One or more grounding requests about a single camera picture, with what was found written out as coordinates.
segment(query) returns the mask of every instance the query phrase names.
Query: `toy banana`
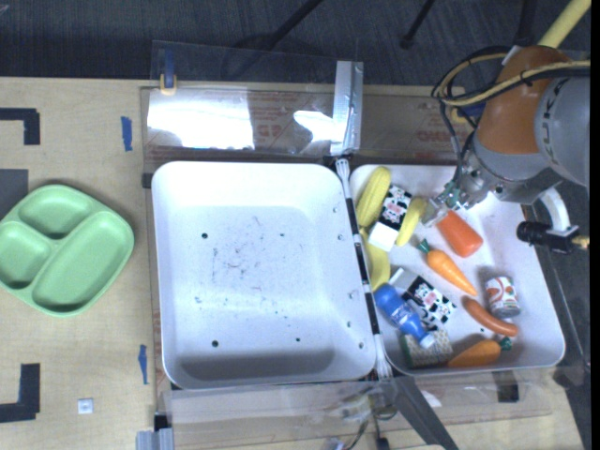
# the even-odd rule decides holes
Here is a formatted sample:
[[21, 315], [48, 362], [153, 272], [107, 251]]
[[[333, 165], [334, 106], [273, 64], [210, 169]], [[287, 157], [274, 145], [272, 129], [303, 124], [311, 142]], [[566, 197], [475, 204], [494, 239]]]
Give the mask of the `toy banana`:
[[363, 237], [365, 252], [367, 253], [371, 289], [375, 292], [384, 283], [387, 283], [391, 277], [390, 260], [385, 250], [368, 243], [368, 234], [365, 229], [360, 229], [360, 235]]
[[377, 220], [391, 183], [392, 174], [389, 169], [377, 167], [373, 171], [356, 205], [356, 221], [360, 227], [369, 227]]
[[417, 223], [421, 220], [421, 217], [425, 213], [428, 203], [425, 199], [420, 197], [413, 197], [409, 203], [409, 207], [406, 210], [406, 215], [402, 220], [400, 231], [396, 237], [396, 245], [402, 247], [411, 239], [416, 229]]

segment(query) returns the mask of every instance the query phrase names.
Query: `yellow pole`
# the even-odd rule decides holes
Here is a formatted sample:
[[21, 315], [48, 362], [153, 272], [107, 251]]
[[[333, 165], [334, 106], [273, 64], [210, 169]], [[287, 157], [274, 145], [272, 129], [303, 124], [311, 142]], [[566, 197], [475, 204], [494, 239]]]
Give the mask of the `yellow pole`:
[[559, 18], [546, 31], [539, 44], [558, 48], [591, 5], [592, 0], [571, 0]]

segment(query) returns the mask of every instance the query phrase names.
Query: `cow print carton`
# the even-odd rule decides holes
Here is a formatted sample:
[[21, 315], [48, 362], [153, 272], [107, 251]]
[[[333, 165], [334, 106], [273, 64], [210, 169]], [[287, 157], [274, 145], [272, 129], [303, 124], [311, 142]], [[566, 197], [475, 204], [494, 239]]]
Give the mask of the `cow print carton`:
[[387, 252], [392, 250], [412, 198], [413, 195], [408, 191], [395, 185], [390, 186], [379, 218], [368, 236], [371, 245]]
[[405, 289], [402, 295], [418, 311], [421, 322], [428, 331], [442, 328], [457, 306], [448, 297], [434, 288], [423, 277], [399, 267], [390, 278], [390, 284], [394, 287]]

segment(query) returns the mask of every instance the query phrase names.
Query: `blue bottle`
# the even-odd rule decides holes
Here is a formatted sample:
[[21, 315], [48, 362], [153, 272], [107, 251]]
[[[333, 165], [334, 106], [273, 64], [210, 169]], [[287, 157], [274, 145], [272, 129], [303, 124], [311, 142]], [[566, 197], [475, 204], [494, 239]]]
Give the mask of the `blue bottle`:
[[402, 333], [412, 335], [421, 347], [428, 349], [435, 339], [423, 328], [419, 315], [401, 295], [401, 289], [384, 283], [374, 294], [375, 303]]

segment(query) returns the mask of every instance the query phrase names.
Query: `orange toy food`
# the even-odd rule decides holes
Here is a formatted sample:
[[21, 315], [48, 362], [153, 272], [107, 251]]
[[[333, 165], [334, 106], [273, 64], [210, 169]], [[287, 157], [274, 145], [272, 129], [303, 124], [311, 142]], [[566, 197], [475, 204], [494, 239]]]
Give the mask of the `orange toy food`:
[[494, 363], [500, 357], [502, 347], [496, 340], [482, 340], [459, 353], [448, 362], [450, 368], [479, 367]]
[[418, 248], [426, 254], [427, 265], [440, 275], [440, 277], [445, 278], [453, 285], [459, 287], [462, 291], [477, 296], [477, 290], [473, 284], [465, 277], [445, 251], [431, 249], [427, 240], [423, 240]]
[[497, 319], [476, 300], [467, 298], [463, 302], [463, 306], [465, 307], [465, 310], [469, 312], [469, 315], [488, 330], [496, 332], [497, 334], [506, 335], [507, 337], [515, 337], [518, 334], [518, 327], [516, 325]]
[[454, 210], [450, 210], [437, 227], [450, 247], [463, 258], [473, 255], [484, 243], [481, 235]]

